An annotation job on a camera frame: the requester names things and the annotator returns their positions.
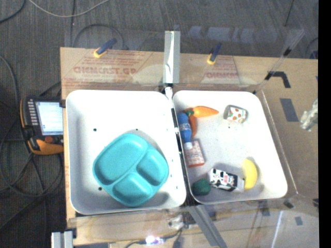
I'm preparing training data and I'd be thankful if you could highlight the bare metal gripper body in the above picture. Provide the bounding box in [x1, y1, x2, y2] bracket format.
[299, 97, 319, 132]

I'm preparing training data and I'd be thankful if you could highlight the brown cardboard board red print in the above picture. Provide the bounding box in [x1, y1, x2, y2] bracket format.
[59, 47, 319, 245]

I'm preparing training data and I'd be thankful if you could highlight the yellow banana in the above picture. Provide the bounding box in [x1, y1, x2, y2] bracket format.
[241, 158, 259, 191]

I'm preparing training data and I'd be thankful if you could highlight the white plastic tray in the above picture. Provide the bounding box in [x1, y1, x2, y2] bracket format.
[172, 90, 289, 205]
[65, 89, 187, 215]

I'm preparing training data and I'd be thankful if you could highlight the orange carrot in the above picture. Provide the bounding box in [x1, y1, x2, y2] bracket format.
[188, 116, 198, 138]
[184, 105, 220, 119]

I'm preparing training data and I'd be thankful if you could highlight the black and white carton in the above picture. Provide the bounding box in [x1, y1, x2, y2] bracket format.
[207, 167, 245, 193]

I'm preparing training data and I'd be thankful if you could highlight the orange and white packet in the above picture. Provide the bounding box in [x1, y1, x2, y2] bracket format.
[184, 140, 206, 168]

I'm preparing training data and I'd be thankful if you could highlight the blue bottle white cap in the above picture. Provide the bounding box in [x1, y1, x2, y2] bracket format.
[176, 112, 194, 150]

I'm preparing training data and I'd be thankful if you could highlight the dark green ball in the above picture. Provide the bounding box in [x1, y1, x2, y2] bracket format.
[191, 178, 212, 197]

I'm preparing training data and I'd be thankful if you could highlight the blue divided plate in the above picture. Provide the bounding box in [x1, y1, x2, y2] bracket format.
[92, 133, 170, 208]

